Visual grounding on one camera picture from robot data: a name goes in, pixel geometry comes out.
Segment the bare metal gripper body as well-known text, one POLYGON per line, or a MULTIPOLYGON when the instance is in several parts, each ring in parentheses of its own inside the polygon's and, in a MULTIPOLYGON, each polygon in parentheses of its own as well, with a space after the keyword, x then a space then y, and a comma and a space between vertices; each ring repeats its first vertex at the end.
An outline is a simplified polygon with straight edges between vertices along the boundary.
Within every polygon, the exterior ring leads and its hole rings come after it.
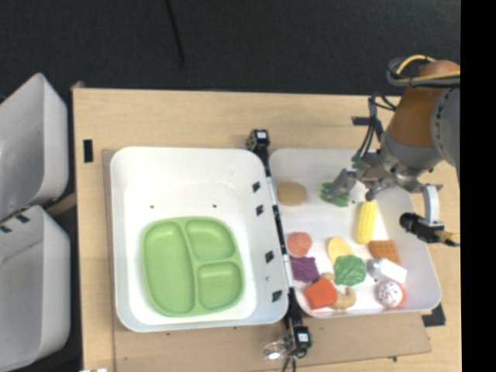
POLYGON ((409 167, 389 152, 369 152, 356 162, 359 181, 371 191, 400 187, 406 191, 421 191, 421 170, 409 167))

